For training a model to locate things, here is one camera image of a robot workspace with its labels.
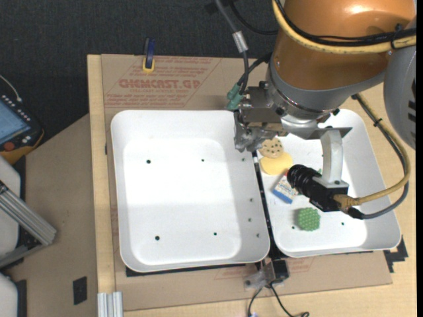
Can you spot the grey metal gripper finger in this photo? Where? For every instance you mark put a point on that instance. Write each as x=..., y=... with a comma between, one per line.
x=242, y=137
x=257, y=141

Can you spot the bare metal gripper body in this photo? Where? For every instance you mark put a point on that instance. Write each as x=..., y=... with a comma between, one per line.
x=261, y=106

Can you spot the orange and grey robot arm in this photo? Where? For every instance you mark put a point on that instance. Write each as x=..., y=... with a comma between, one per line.
x=330, y=45

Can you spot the tan chocolate chip biscuit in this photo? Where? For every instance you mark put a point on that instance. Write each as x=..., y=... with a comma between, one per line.
x=272, y=148

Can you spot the yellow round disc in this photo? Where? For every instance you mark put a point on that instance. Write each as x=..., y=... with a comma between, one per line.
x=276, y=166

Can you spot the thin black and white rod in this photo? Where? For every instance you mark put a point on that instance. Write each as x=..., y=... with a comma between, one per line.
x=263, y=193

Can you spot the blue and white carton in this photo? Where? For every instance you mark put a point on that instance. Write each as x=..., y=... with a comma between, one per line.
x=283, y=190

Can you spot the white plastic tray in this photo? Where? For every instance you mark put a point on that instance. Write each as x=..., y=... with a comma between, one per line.
x=333, y=239
x=185, y=190

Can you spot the green grapes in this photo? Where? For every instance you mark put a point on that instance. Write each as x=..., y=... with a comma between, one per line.
x=308, y=219

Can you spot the brown cardboard board red print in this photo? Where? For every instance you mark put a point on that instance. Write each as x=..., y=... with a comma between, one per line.
x=158, y=81

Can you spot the black cylinder on white bracket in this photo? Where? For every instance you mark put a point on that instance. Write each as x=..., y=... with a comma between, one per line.
x=309, y=182

